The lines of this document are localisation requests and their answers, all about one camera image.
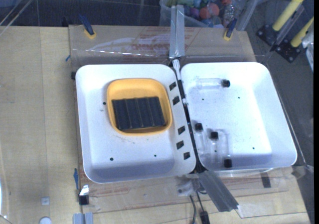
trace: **dark floor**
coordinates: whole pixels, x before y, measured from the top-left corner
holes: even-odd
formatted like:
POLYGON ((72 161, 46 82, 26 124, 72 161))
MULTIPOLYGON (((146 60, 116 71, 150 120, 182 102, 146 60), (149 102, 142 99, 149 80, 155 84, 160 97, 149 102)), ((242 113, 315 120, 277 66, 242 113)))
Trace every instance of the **dark floor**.
MULTIPOLYGON (((157 26, 160 18, 160 0, 145 0, 139 13, 141 0, 38 0, 40 26, 61 26, 65 17, 70 23, 79 24, 78 14, 85 14, 92 24, 100 25, 152 25, 157 26)), ((246 27, 254 52, 264 55, 269 46, 256 36, 257 30, 269 22, 269 14, 278 12, 278 0, 258 5, 246 27)), ((314 15, 314 0, 303 2, 305 11, 299 17, 287 39, 293 36, 314 15)), ((16 21, 20 25, 37 25, 37 18, 23 17, 16 21)), ((296 166, 314 166, 314 134, 311 119, 314 117, 314 75, 304 52, 293 63, 287 62, 277 53, 272 53, 266 64, 271 71, 277 90, 298 141, 299 157, 296 166)), ((299 179, 300 188, 314 223, 314 175, 307 169, 307 175, 299 179)))

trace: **wooden table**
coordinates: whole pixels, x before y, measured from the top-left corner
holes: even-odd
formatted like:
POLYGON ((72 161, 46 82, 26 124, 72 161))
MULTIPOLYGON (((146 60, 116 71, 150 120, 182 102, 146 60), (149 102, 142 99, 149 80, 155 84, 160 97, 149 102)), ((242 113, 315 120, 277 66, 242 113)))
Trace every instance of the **wooden table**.
MULTIPOLYGON (((245 32, 240 35, 248 39, 245 32)), ((1 214, 13 224, 38 223, 43 216, 53 224, 71 224, 73 214, 83 210, 73 178, 79 159, 69 55, 67 28, 10 27, 0 38, 1 214)), ((211 223, 310 223, 291 169, 283 174, 287 191, 237 198, 263 217, 214 213, 211 223)), ((205 201, 204 207, 214 205, 205 201)), ((185 203, 96 213, 94 224, 188 224, 192 211, 185 203)))

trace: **yellow bowl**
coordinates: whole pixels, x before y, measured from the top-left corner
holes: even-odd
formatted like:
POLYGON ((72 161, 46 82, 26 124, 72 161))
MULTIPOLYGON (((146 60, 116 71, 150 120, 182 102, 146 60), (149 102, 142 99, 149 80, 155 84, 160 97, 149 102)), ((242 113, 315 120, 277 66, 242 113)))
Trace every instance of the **yellow bowl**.
POLYGON ((112 127, 123 135, 151 135, 162 133, 170 128, 172 114, 164 86, 154 79, 130 78, 112 81, 107 88, 107 106, 112 127), (158 97, 163 112, 165 126, 128 129, 121 131, 116 127, 112 100, 158 97))

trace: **white plastic tray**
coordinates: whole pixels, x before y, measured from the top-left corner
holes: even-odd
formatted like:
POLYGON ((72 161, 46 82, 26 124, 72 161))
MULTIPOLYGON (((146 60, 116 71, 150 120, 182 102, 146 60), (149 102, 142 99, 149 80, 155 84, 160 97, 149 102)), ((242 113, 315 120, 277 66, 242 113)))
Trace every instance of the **white plastic tray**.
MULTIPOLYGON (((200 122, 208 137, 211 131, 225 137, 232 170, 294 164, 296 148, 265 66, 255 62, 187 64, 181 77, 193 127, 200 122), (227 79, 230 87, 199 89, 196 78, 227 79)), ((214 163, 213 154, 201 157, 202 164, 207 169, 226 170, 214 163)))
POLYGON ((83 166, 97 183, 177 176, 190 173, 196 164, 175 73, 165 65, 87 65, 76 73, 79 127, 83 166), (162 83, 170 100, 173 123, 160 133, 125 136, 113 129, 106 100, 109 83, 117 79, 151 78, 162 83), (172 104, 179 96, 180 101, 172 104), (185 131, 178 134, 178 128, 185 131))

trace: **yellow bar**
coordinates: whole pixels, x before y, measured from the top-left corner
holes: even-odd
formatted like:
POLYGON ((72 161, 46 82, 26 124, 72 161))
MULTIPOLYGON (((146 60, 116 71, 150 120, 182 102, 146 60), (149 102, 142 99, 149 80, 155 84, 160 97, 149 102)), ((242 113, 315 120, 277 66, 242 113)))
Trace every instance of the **yellow bar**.
POLYGON ((273 29, 279 31, 303 1, 304 0, 291 0, 289 5, 273 24, 273 29))
POLYGON ((311 20, 308 21, 308 23, 302 28, 302 30, 299 31, 297 35, 291 40, 290 44, 292 47, 298 47, 301 44, 302 39, 305 37, 306 32, 310 25, 312 24, 314 20, 314 17, 311 18, 311 20))

